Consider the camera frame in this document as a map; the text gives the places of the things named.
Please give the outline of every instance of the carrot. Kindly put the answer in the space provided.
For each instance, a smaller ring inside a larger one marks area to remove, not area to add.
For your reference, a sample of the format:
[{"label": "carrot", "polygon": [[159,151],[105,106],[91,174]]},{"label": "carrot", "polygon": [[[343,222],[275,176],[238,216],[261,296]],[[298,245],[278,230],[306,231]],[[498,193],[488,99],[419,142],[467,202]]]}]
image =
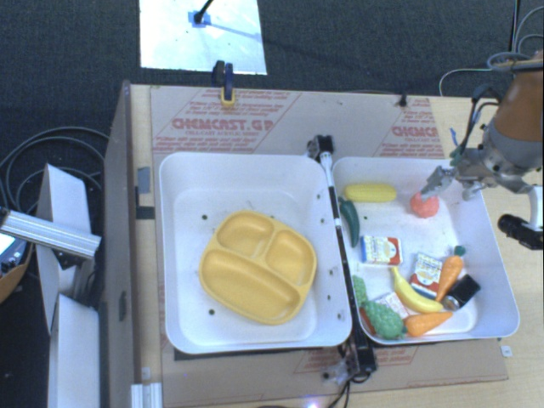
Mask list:
[{"label": "carrot", "polygon": [[422,336],[425,332],[431,331],[433,328],[446,322],[452,315],[451,311],[445,311],[443,313],[413,314],[408,316],[405,319],[408,335],[412,337]]},{"label": "carrot", "polygon": [[445,294],[451,289],[451,286],[457,281],[457,277],[461,273],[463,262],[461,255],[464,253],[462,246],[456,246],[454,255],[448,257],[442,264],[440,272],[439,288],[436,292],[435,300],[440,302],[444,299]]}]

